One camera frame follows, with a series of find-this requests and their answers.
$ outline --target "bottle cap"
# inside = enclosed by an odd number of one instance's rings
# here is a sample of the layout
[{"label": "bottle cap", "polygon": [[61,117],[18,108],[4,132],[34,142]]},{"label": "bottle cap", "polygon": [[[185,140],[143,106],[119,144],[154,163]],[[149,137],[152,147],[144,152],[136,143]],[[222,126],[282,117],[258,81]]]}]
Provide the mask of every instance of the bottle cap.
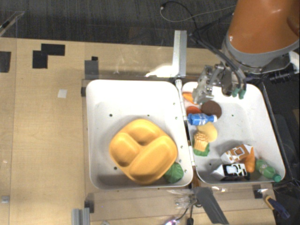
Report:
[{"label": "bottle cap", "polygon": [[216,122],[218,120],[218,117],[216,115],[213,115],[214,117],[214,121],[213,122]]},{"label": "bottle cap", "polygon": [[280,182],[281,181],[281,176],[278,174],[275,174],[272,178],[275,182]]}]

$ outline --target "clear plastic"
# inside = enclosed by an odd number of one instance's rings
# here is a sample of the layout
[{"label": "clear plastic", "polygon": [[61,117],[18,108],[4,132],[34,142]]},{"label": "clear plastic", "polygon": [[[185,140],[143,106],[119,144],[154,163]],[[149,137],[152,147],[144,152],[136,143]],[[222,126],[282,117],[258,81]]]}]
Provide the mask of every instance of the clear plastic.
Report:
[{"label": "clear plastic", "polygon": [[0,224],[9,224],[13,149],[17,20],[23,13],[0,11]]}]

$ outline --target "blue plastic bottle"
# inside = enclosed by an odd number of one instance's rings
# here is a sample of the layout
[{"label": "blue plastic bottle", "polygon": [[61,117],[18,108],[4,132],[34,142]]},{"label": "blue plastic bottle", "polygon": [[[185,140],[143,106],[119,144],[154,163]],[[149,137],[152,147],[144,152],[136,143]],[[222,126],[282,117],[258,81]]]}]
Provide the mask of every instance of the blue plastic bottle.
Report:
[{"label": "blue plastic bottle", "polygon": [[211,115],[208,116],[204,113],[198,113],[198,114],[189,114],[187,116],[187,120],[191,125],[204,125],[208,122],[216,122],[217,121],[217,116],[216,115]]}]

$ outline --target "wooden surface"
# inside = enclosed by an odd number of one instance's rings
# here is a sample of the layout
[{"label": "wooden surface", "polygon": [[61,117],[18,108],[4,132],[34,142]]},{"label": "wooden surface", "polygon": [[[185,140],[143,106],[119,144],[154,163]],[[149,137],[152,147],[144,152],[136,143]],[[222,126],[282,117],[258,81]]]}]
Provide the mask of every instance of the wooden surface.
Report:
[{"label": "wooden surface", "polygon": [[[32,69],[32,51],[40,50],[41,43],[65,44],[66,55],[49,56],[48,69]],[[103,73],[135,75],[146,73],[163,63],[171,63],[173,49],[29,39],[19,39],[16,44],[9,222],[11,225],[70,225],[71,210],[82,209],[85,200],[80,93],[84,60],[98,56]],[[218,63],[216,57],[206,50],[187,51],[187,73],[198,74],[204,65],[215,63]],[[57,97],[60,89],[67,89],[66,98]],[[222,208],[227,206],[226,199],[219,199]],[[164,201],[161,203],[166,209],[174,206]],[[234,207],[231,207],[225,212],[230,224],[244,224],[249,218],[252,222],[248,224],[275,224],[272,211],[262,200],[241,199],[240,203],[243,208],[239,211],[233,211]],[[249,209],[247,204],[250,203],[258,203],[259,209]],[[138,206],[131,199],[128,206],[133,204]],[[151,214],[154,208],[149,205],[146,209]],[[111,225],[160,225],[168,218],[111,219],[109,222]],[[101,221],[92,224],[100,225]],[[195,211],[197,224],[210,224],[203,210]]]}]

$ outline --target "yellow plate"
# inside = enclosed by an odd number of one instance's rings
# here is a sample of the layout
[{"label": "yellow plate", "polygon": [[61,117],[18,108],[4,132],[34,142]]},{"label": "yellow plate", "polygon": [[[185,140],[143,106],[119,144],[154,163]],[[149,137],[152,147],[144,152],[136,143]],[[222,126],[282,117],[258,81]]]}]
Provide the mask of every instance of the yellow plate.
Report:
[{"label": "yellow plate", "polygon": [[148,185],[160,179],[174,163],[174,141],[154,123],[137,119],[119,131],[109,144],[116,165],[133,181]]}]

